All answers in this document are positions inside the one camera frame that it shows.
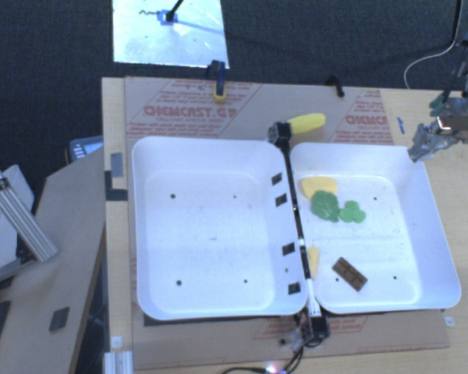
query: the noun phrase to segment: white tray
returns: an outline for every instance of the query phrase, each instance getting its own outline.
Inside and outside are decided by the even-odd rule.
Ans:
[[[303,143],[291,159],[305,242],[321,253],[314,293],[324,308],[384,312],[458,302],[424,166],[413,164],[406,148]],[[299,183],[316,175],[333,177],[340,206],[357,201],[366,220],[332,223],[313,215]],[[133,183],[137,297],[146,314],[280,316],[305,306],[286,168],[275,146],[147,137],[133,148]],[[292,244],[295,252],[283,252]],[[340,257],[367,277],[360,291],[332,270]]]
[[[276,175],[281,181],[272,185]],[[302,309],[307,289],[275,146],[148,137],[133,148],[133,176],[137,297],[146,314],[191,319]],[[276,206],[284,195],[287,202]],[[296,251],[284,255],[291,243]]]
[[[334,313],[443,309],[461,296],[424,165],[402,146],[302,143],[292,150],[303,233],[321,257],[317,300]],[[355,200],[367,214],[361,224],[323,221],[310,211],[298,184],[307,176],[338,183],[339,205]],[[345,258],[366,278],[360,291],[335,271]]]

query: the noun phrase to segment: wooden table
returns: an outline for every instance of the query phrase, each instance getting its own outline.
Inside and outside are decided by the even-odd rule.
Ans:
[[[392,130],[394,143],[410,146],[418,123],[430,121],[428,104],[438,92],[381,90],[381,97]],[[125,98],[122,79],[103,81],[103,117],[105,132],[105,170],[111,170],[111,154],[125,151]],[[402,134],[397,118],[403,120]],[[126,166],[123,154],[123,167]],[[448,328],[451,347],[444,349],[350,355],[327,358],[305,358],[297,372],[339,372],[383,374],[405,372],[468,372],[468,145],[458,144],[439,151],[426,162],[431,188],[461,282],[463,296],[459,304],[446,312],[455,326]],[[126,171],[112,179],[113,189],[126,188]],[[112,336],[122,337],[122,345],[113,344],[112,351],[132,350],[130,305],[130,262],[126,233],[127,206],[109,201],[106,204],[108,240],[109,329]],[[246,366],[264,367],[266,362]],[[158,373],[220,373],[233,365],[208,365],[181,369],[139,371]]]

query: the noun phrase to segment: empty white tray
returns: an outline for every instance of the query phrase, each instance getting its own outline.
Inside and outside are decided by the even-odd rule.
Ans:
[[[461,296],[456,269],[421,162],[402,146],[302,143],[292,150],[297,197],[307,247],[321,258],[317,300],[334,313],[443,309]],[[323,221],[310,211],[299,184],[307,176],[338,183],[340,207],[355,200],[361,224]],[[335,271],[345,258],[366,278],[360,291]]]
[[[133,148],[133,177],[137,297],[146,314],[279,316],[304,307],[285,162],[275,146],[148,137]]]

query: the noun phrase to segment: black floor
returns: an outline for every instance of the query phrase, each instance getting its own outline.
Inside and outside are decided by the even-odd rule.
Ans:
[[[334,73],[345,86],[403,88],[408,64],[448,46],[455,9],[456,0],[222,0],[228,79],[322,84]],[[445,88],[457,56],[415,66],[409,84]],[[101,78],[127,75],[204,70],[114,63],[112,0],[0,0],[0,167],[19,164],[38,196],[70,140],[101,134]]]

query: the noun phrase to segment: white cable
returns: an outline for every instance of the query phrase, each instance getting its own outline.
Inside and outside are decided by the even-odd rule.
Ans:
[[[442,55],[444,54],[447,54],[449,53],[452,48],[454,46],[456,46],[456,40],[458,38],[458,30],[459,30],[459,24],[461,23],[461,12],[463,11],[463,4],[464,4],[464,1],[465,0],[461,0],[461,6],[459,7],[459,18],[458,18],[458,23],[456,24],[456,34],[454,36],[454,40],[452,41],[451,45],[449,47],[447,47],[442,53],[438,53],[438,54],[433,54],[433,55],[428,55],[427,57],[423,57],[423,58],[420,58],[420,59],[417,59],[415,62],[411,62],[406,70],[404,71],[404,84],[406,85],[406,88],[407,89],[410,89],[409,87],[409,84],[407,83],[407,73],[408,71],[414,67],[416,64],[419,64],[420,62],[422,61],[425,61],[427,59],[432,59],[432,58],[437,58],[437,57],[441,57]]]

